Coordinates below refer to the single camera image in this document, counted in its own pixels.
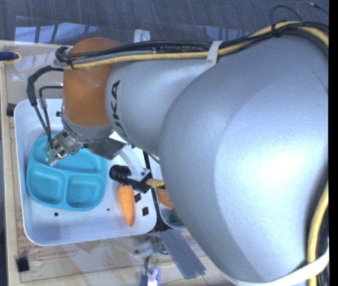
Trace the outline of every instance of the small black object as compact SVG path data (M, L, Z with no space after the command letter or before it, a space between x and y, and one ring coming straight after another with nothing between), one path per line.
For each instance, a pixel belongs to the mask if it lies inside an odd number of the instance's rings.
M134 195L134 201L137 203L141 200L141 193Z
M24 271L30 270L26 256L22 256L16 259L16 265L18 266L18 272L24 272Z
M15 107L16 107L16 104L7 104L6 115L8 117L14 116Z
M121 184L131 185L134 190L141 193L146 193L150 189L150 186L146 184L146 180L151 177L151 173L145 175L142 181L130 179L129 176L131 174L131 170L128 166L118 164L113 165L109 170L110 179L118 181Z
M139 286L147 286L149 282L149 277L147 275L143 275L141 277L141 283Z
M148 214L149 214L149 208L148 207L142 208L142 216L146 216Z

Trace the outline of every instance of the wooden table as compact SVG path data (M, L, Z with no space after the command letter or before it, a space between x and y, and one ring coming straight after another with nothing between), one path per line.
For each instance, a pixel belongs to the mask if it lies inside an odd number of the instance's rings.
M0 41L0 51L16 51L22 46L53 50L59 47L58 45ZM13 117L7 116L8 103L18 101L17 96L24 94L25 90L24 82L16 84L16 87L11 85L9 89L7 79L9 73L6 73L6 70L9 70L8 64L5 63L0 62L0 105L8 285L139 285L141 275L144 274L144 258L135 257L127 251L134 238L38 247L25 235L17 174L14 120ZM191 235L185 234L185 238L206 267L205 276L185 280L169 256L157 255L151 258L149 268L154 266L159 268L160 285L231 285ZM107 263L103 257L109 251L112 253L111 263ZM20 273L16 259L22 255L28 257L30 270ZM121 262L116 265L115 259Z

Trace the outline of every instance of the black cable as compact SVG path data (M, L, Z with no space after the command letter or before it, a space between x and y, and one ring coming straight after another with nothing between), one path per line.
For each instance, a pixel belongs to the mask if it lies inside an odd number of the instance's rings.
M93 52L81 52L74 54L64 54L63 52L68 48L66 46L62 46L55 52L55 57L60 62L66 62L69 58L79 58L79 57L96 57L100 55L107 55L112 53L119 52L127 52L127 51L140 51L140 50L152 50L155 52L162 52L166 48L174 48L177 47L178 51L172 50L173 52L183 52L181 48L189 47L189 48L200 48L203 51L208 51L211 42L189 42L189 41L144 41L131 43L128 45L117 46L112 49L107 49L103 51L93 51Z
M274 13L275 13L275 10L277 10L277 9L279 9L279 8L285 8L285 9L291 11L293 14L296 15L296 17L297 17L300 21L302 21L302 18L300 17L300 15L299 15L295 10L293 10L292 8L290 8L290 7L286 6L286 5L277 5L277 6L274 7L274 8L271 10L271 12L269 13L269 20L270 20L270 22L271 22L271 25L274 24L274 21L273 21L273 15L274 15Z
M310 42L312 42L318 49L320 49L321 52L325 55L326 58L329 58L329 48L318 38L314 37L310 33L295 29L295 30L286 30L281 33L282 36L288 35L288 36L298 36L301 38L304 38Z
M149 160L148 153L146 153L145 151L142 151L142 153L144 155L144 160L145 160L146 168L151 170L150 160ZM156 209L157 213L160 213L160 209L159 209L159 205L158 205L158 200L157 200L157 195L156 195L156 192L155 192L154 188L151 188L151 194L153 196L154 208ZM161 215L157 215L157 221L156 221L155 229L157 231L165 231L165 230L171 229L171 228L169 226L167 226L167 224L165 224L165 222L163 221Z
M321 6L317 5L316 3L309 2L309 1L300 1L299 3L297 3L296 11L297 11L298 14L300 14L300 12L298 10L298 7L299 7L300 4L307 4L311 7L317 8L318 10L323 11L325 14L327 14L329 16L329 13L325 9L323 9Z
M319 40L316 37L310 35L309 33L304 32L303 30L298 29L298 27L314 27L316 29L322 30L324 33L328 33L328 30L329 30L328 26L326 26L325 24L321 24L321 23L314 23L314 22L292 23L292 24L288 24L288 25L283 26L283 27L273 29L272 31L266 32L266 33L261 34L261 35L256 35L256 36L248 35L248 36L245 36L243 38L233 39L231 41L225 41L220 45L219 48L220 49L226 48L226 47L229 47L229 46L232 46L232 45L240 44L240 43L245 42L245 41L250 42L249 45L246 45L246 46L242 47L241 49L234 52L234 53L237 53L237 52L240 52L244 49L247 49L248 47L250 47L250 46L252 46L252 45L254 45L258 42L262 42L262 41L265 41L267 39L271 39L275 36L279 37L279 36L282 36L282 35L285 35L285 34L289 35L289 34L291 34L291 31L295 31L294 32L295 36L303 36L304 38L308 38L308 40L315 39L316 43L319 42Z
M149 260L150 260L150 256L146 257L145 261L144 261L145 275L147 275L147 269L148 269L148 266L149 266Z
M39 98L41 99L42 102L44 102L44 97L43 97L43 91L44 90L46 90L46 89L62 89L62 88L63 88L63 86L43 86L39 89ZM47 108L44 104L43 104L43 112L44 112L45 121L46 121L46 129L48 131L47 138L48 138L48 142L49 142L49 147L53 148L51 125L49 123Z
M49 134L49 129L47 127L47 125L45 124L42 115L38 109L38 100L36 99L36 94L35 94L35 82L39 79L39 77L41 77L43 74L51 72L51 71L59 71L59 72L63 72L64 69L62 68L53 68L51 66L46 66L43 67L41 69L39 69L38 71L36 71L34 74L32 74L29 78L28 78L28 82L27 82L27 96L28 99L31 103L31 106L34 107L36 114L38 115L38 118L40 120L40 123L42 124L45 133L47 134L47 136L50 138L51 135Z

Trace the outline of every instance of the carrot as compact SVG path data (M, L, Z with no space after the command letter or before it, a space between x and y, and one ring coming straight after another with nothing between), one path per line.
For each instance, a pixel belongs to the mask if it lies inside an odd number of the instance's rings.
M171 202L169 193L166 188L157 188L156 189L158 201L162 203L164 206L174 209L173 202Z
M121 185L117 190L117 194L126 223L132 226L135 219L133 190L129 185Z

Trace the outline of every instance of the yellow cable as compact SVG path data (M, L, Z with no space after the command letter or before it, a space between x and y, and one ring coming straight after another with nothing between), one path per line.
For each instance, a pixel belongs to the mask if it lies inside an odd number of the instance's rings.
M299 23L297 21L287 21L287 22L281 22L277 23L275 25L275 28L281 28L284 26L287 26L289 24ZM249 37L259 36L264 33L270 32L272 29L272 26L266 27ZM329 39L328 36L320 31L319 29L316 29L314 27L297 27L297 29L304 30L319 40L321 40L326 46L329 46ZM237 50L241 49L242 47L249 45L252 43L252 41L247 40L242 43L238 43L236 45L229 46L227 48L220 49L218 51L218 55L226 55L230 54L232 52L236 52ZM106 64L115 64L115 63L121 63L124 61L138 61L138 60L171 60L171 59L192 59L192 58L207 58L208 52L183 52L183 53L151 53L151 54L134 54L134 55L127 55L127 56L119 56L119 57L113 57L113 58L107 58L104 60L98 60L98 61L91 61L88 63L82 63L82 64L75 64L75 69L81 69L81 68L87 68L87 67L96 67L96 66L103 66ZM64 66L63 69L70 70L72 69L71 66Z
M312 263L316 260L317 254L317 244L318 244L318 233L321 229L321 224L325 212L329 205L329 191L328 191L329 182L326 183L325 189L321 198L317 204L316 211L312 218L311 230L309 231L308 237L308 251L306 254L306 261ZM308 280L308 286L317 286L317 277L314 276Z

